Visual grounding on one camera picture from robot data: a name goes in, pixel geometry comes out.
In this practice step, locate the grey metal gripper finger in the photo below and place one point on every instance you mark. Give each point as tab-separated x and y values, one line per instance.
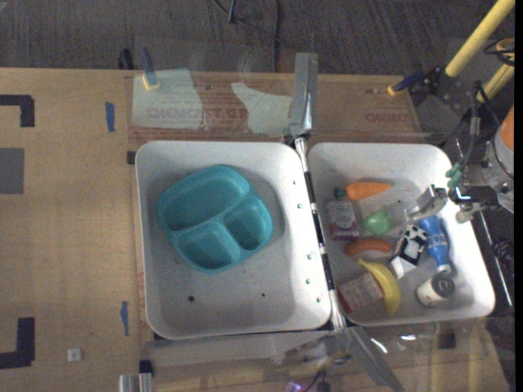
418	210
436	196

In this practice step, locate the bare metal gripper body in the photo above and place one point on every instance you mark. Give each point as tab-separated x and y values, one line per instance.
476	196

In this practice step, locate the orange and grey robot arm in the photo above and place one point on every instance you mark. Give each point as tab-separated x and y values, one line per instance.
505	145

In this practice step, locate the blue bottle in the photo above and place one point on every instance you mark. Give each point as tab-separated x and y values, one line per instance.
436	243

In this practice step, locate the black and white cow carton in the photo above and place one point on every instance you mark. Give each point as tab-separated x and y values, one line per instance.
410	247

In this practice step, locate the green toy pepper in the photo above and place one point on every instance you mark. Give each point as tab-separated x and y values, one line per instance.
378	223

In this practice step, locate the orange carrot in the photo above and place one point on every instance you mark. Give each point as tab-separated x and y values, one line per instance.
365	190

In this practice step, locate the orange sausage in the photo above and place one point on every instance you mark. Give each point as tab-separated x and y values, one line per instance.
365	246

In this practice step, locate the maroon and white packet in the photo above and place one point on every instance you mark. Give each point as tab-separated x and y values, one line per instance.
342	219

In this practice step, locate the yellow banana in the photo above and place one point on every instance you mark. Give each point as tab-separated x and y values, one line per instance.
388	284

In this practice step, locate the white can grey lid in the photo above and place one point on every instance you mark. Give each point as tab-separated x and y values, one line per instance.
433	292

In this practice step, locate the white plastic tray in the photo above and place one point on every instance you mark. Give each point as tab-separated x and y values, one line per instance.
466	288
229	300

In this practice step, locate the red and white carton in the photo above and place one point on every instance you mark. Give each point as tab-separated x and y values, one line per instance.
359	292

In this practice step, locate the brown cardboard board red print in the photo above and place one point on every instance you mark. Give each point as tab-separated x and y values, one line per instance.
347	100

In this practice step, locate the teal divided plate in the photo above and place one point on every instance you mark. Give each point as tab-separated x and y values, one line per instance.
204	206

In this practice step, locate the small white square block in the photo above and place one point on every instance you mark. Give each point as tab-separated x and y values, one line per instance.
74	354

